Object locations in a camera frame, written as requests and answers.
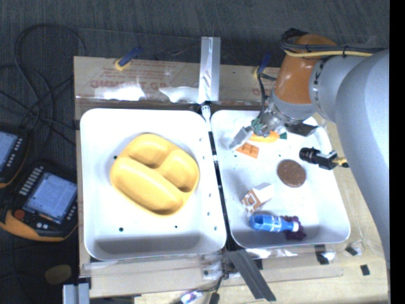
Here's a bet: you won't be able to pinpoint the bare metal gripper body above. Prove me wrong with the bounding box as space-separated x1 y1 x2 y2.
252 107 288 138

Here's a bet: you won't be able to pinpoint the orange biscuit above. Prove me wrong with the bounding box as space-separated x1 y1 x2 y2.
235 141 260 159

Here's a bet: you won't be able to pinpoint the brown round cookie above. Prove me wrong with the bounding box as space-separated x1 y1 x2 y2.
276 158 308 189

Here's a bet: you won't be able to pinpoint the white and orange carton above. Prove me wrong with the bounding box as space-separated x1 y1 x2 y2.
240 182 275 213

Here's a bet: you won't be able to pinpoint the white plastic tray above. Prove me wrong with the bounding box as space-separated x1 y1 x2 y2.
79 107 228 262
209 109 352 250

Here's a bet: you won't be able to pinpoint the blue and white bottle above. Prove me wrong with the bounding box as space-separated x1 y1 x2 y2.
248 213 300 234

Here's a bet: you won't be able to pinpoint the yellow divided plate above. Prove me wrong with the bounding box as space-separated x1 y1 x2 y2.
109 132 201 217

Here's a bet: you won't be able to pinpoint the purple grapes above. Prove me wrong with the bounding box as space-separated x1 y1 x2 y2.
280 215 308 242

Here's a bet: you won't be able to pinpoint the brown cardboard board, red print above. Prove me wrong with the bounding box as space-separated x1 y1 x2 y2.
73 55 390 300

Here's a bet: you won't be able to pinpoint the black cylinder on white bracket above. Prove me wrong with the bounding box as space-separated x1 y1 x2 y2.
298 116 340 171

